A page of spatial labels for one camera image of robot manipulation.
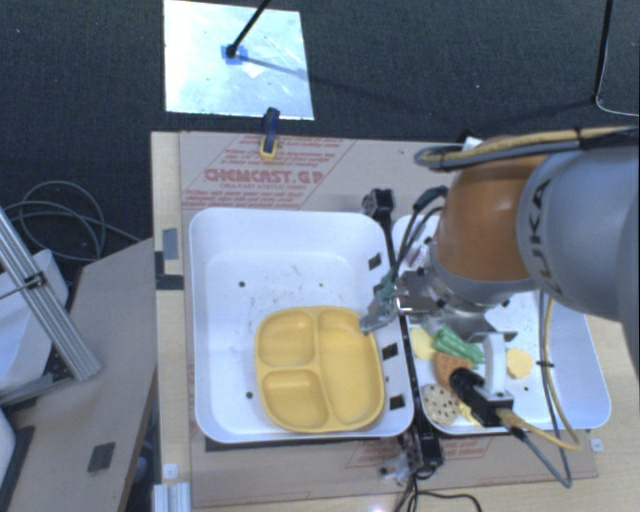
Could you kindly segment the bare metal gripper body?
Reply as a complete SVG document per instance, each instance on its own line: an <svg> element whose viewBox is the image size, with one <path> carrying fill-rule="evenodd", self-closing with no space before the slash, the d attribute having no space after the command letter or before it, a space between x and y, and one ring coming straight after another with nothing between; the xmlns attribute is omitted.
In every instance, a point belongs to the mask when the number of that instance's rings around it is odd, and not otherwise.
<svg viewBox="0 0 640 512"><path fill-rule="evenodd" d="M446 325L460 338L494 332L485 318L486 308L455 295L431 271L405 271L395 284L395 310L411 320L430 326Z"/></svg>

